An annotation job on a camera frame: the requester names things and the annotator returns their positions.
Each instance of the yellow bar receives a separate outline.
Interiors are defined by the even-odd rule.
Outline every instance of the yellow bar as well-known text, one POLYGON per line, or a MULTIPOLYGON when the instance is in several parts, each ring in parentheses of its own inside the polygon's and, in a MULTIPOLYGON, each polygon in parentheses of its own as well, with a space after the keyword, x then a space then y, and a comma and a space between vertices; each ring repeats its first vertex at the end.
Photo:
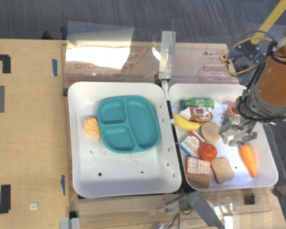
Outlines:
MULTIPOLYGON (((272 12, 269 14, 267 19, 264 21, 264 23, 261 25, 261 27, 258 29, 259 31, 269 31, 269 29, 274 25, 274 23, 277 21, 277 19, 282 15, 282 13, 286 10, 286 0, 280 0, 280 2, 277 4, 277 6, 272 10, 272 12)), ((257 32, 254 34, 253 37, 264 37, 265 34, 261 32, 257 32)), ((260 40, 251 40, 251 42, 255 45, 257 45, 260 40)))

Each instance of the ridged yellow object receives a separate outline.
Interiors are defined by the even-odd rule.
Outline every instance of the ridged yellow object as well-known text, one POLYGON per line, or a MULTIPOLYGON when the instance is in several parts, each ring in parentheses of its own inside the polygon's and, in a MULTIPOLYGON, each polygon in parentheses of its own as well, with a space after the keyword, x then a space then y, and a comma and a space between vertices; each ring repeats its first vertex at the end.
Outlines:
POLYGON ((94 118, 87 118, 84 122, 85 131, 95 137, 100 137, 101 132, 97 120, 94 118))
POLYGON ((173 117, 175 124, 184 130, 196 131, 203 125, 203 123, 188 121, 176 113, 173 113, 173 117))

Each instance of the white tray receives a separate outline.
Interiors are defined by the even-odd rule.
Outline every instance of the white tray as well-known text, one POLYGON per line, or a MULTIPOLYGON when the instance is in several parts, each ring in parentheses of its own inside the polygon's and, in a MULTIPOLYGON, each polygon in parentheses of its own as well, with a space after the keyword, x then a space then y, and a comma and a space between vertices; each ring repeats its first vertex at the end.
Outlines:
POLYGON ((68 90, 73 185, 84 198, 175 192, 182 178, 165 94, 152 83, 77 82, 68 90), (102 138, 88 135, 86 118, 97 118, 101 101, 139 95, 150 101, 160 128, 160 141, 150 150, 117 154, 102 138))
MULTIPOLYGON (((181 108, 179 106, 179 101, 181 99, 214 99, 215 107, 213 110, 214 118, 212 121, 221 126, 223 119, 227 117, 227 105, 230 102, 234 102, 238 96, 241 96, 244 89, 244 86, 236 84, 174 84, 169 89, 169 97, 172 105, 172 111, 177 114, 181 112, 181 108)), ((229 146, 228 144, 225 145, 222 139, 220 139, 217 142, 212 143, 217 148, 217 158, 228 158, 235 177, 223 184, 218 184, 214 179, 213 171, 211 171, 212 180, 208 188, 188 180, 191 187, 199 191, 215 191, 273 186, 278 180, 278 172, 262 124, 257 123, 254 131, 258 132, 257 139, 249 141, 247 144, 252 147, 255 154, 257 168, 256 177, 252 177, 249 174, 242 158, 240 157, 239 148, 236 146, 229 146)), ((179 144, 190 133, 178 126, 176 126, 176 132, 179 144)), ((185 162, 186 154, 182 150, 181 154, 183 162, 185 162)))

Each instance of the orange carrot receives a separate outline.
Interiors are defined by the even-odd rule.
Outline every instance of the orange carrot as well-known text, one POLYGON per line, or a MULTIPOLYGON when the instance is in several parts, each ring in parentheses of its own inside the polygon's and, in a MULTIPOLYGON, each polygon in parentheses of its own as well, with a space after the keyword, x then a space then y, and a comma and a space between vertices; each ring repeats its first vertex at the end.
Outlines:
POLYGON ((240 152, 242 154, 244 162, 247 165, 251 175, 256 177, 256 166, 255 166, 254 154, 253 154, 252 148, 250 146, 244 144, 241 147, 240 152))

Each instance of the green bottle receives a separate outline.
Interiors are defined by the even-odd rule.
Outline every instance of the green bottle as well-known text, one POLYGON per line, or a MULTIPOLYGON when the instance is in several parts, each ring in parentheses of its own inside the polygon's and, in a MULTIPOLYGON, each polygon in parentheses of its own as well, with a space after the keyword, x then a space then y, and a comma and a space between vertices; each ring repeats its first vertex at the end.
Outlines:
POLYGON ((189 106, 203 106, 214 109, 214 100, 210 98, 193 98, 189 101, 180 100, 180 107, 187 108, 189 106))

